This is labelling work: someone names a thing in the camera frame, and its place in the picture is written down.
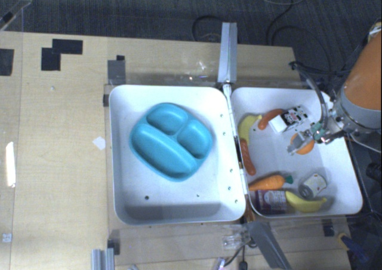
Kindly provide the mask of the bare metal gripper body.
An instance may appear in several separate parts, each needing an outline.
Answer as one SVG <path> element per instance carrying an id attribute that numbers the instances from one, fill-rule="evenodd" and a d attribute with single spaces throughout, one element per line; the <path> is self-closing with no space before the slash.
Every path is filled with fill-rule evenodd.
<path id="1" fill-rule="evenodd" d="M 321 117 L 309 129 L 310 137 L 316 143 L 329 144 L 335 139 L 347 136 L 347 114 L 342 105 L 334 104 L 328 109 L 326 104 L 320 105 Z"/>

